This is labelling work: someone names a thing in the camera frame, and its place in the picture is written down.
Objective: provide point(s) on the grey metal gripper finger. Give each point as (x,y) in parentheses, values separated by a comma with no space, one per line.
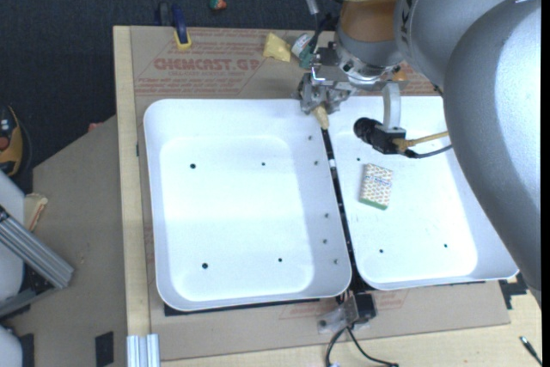
(337,98)
(307,99)

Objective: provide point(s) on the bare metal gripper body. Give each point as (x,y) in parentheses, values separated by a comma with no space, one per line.
(331,69)

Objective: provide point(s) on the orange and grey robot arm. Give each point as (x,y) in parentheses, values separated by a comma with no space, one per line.
(481,99)

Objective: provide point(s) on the small white can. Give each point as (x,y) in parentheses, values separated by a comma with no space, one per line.
(301,45)

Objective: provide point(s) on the yellow cheese wedge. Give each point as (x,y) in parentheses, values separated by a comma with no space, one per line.
(277,48)

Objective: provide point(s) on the white orange green carton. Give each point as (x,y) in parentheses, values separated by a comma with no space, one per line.
(376,186)

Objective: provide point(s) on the thin black rod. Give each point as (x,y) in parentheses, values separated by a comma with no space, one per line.
(339,202)

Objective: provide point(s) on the brown cardboard board red print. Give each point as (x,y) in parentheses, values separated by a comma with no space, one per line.
(206,69)

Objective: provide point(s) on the white plastic tray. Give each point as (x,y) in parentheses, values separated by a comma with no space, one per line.
(240,206)
(421,228)

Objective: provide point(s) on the red and green strawberry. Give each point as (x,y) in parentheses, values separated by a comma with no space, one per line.
(218,2)

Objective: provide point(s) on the beige toy bread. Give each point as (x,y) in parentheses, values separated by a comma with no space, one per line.
(34,210)

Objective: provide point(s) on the black cylinder on white bracket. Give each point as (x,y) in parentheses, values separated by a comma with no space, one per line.
(378,135)

